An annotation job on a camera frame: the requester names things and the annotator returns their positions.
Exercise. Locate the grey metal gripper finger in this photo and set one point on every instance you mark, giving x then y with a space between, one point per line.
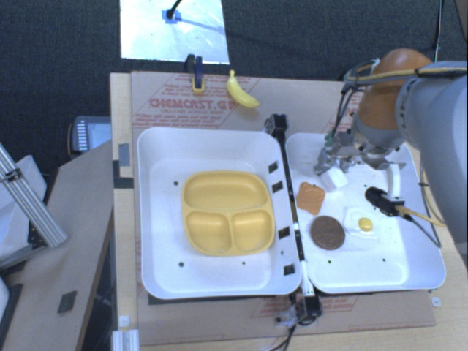
345 166
323 163

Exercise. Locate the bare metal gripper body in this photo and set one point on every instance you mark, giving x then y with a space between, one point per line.
351 148

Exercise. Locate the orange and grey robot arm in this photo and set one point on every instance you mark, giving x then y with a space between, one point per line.
431 101

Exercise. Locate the white cube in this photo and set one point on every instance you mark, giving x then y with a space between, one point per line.
335 181

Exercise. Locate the orange toast slice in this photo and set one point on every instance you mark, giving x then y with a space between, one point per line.
310 198

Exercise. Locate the thin black and white rod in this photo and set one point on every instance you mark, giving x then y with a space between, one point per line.
292 203

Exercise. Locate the white fried egg yellow yolk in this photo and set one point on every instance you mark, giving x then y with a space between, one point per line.
365 224

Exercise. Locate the brown round biscuit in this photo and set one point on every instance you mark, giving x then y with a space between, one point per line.
327 232

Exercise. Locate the yellow divided plate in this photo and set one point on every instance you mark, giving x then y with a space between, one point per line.
223 192

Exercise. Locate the white plastic tray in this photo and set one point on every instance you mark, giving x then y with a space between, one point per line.
164 269
365 269

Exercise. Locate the yellow banana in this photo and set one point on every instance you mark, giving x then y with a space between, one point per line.
241 94

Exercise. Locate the brown cardboard board red print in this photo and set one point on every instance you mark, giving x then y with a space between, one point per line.
204 97

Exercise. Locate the black cylinder on white bracket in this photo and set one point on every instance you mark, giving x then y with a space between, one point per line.
380 199

